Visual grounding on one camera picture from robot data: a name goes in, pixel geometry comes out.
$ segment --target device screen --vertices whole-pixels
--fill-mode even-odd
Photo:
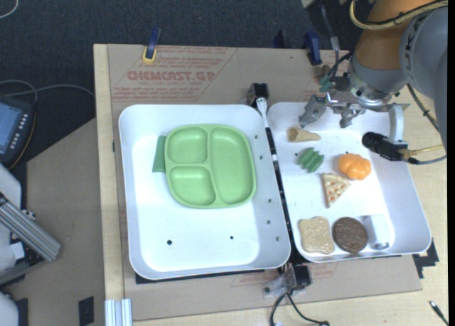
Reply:
[[[0,102],[0,154],[5,154],[22,111]]]

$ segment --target pizza slice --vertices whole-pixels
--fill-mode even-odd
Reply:
[[[327,207],[331,207],[350,186],[348,180],[335,173],[323,173],[322,182]]]

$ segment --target green plate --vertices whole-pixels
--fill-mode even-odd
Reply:
[[[164,162],[169,189],[182,205],[239,206],[256,190],[250,144],[231,126],[201,124],[174,129],[165,140]]]

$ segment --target orange pumpkin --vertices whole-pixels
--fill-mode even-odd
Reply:
[[[338,169],[351,180],[363,180],[371,173],[371,162],[359,154],[347,153],[338,159]]]

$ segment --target brown round cookie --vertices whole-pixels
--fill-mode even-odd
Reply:
[[[365,227],[352,217],[341,217],[336,220],[332,233],[336,245],[348,253],[358,253],[368,242]]]

